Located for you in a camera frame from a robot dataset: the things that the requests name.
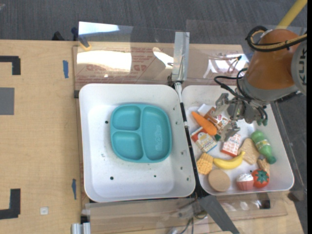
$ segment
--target toy tomato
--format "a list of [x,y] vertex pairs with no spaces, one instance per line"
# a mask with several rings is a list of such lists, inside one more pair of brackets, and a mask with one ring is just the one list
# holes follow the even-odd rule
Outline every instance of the toy tomato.
[[253,185],[257,188],[265,187],[270,182],[268,173],[262,169],[254,170],[252,176]]

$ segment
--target yellow banana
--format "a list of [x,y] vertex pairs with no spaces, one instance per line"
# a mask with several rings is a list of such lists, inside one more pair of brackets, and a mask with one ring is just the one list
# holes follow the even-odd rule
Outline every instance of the yellow banana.
[[221,169],[233,169],[239,166],[243,161],[245,152],[242,151],[240,154],[232,159],[214,158],[214,164]]

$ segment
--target dark floor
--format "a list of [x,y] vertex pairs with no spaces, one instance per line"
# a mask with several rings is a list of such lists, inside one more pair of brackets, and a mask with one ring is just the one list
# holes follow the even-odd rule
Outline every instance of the dark floor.
[[[296,0],[0,0],[0,39],[51,40],[59,31],[72,40],[79,21],[191,32],[196,43],[244,42],[243,30],[277,25]],[[307,6],[290,26],[307,27]],[[222,25],[211,33],[207,24]],[[307,224],[307,98],[273,105],[293,161],[295,201],[305,233]]]

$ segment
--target teal bowl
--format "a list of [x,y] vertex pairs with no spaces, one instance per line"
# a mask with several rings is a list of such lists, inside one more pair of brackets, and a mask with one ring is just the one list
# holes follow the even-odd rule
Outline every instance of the teal bowl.
[[124,104],[114,109],[110,136],[114,153],[126,161],[160,162],[172,149],[168,115],[152,105]]

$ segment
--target orange carrot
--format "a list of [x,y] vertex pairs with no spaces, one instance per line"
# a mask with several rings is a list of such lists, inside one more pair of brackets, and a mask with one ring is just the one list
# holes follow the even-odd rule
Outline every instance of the orange carrot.
[[203,129],[205,129],[209,135],[211,136],[216,135],[217,129],[210,121],[208,121],[206,118],[204,118],[203,116],[199,115],[196,112],[192,112],[192,115],[195,118],[196,122],[201,127],[203,127]]

